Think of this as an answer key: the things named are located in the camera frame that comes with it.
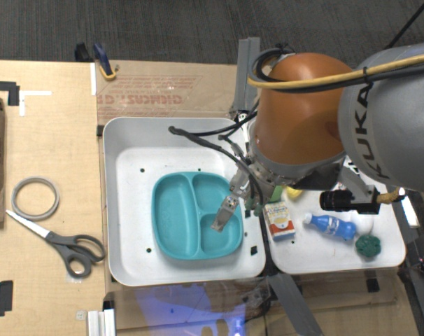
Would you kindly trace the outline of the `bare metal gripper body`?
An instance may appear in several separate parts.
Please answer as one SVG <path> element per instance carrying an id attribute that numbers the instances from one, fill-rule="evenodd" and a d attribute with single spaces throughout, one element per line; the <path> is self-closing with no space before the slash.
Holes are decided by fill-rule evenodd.
<path id="1" fill-rule="evenodd" d="M 237 171 L 229 182 L 229 196 L 245 202 L 269 202 L 276 186 L 286 186 L 296 181 L 296 166 L 255 162 L 236 163 Z"/>

